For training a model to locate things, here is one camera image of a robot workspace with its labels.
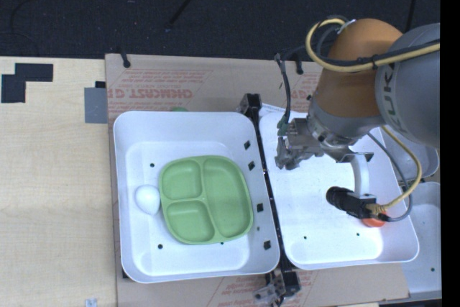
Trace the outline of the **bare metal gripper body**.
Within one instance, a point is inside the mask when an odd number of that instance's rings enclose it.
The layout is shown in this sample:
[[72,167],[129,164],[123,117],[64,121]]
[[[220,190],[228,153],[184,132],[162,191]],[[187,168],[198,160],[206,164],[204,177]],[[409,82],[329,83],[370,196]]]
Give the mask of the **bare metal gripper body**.
[[359,138],[360,118],[294,118],[287,128],[285,158],[349,158],[355,155],[349,147]]

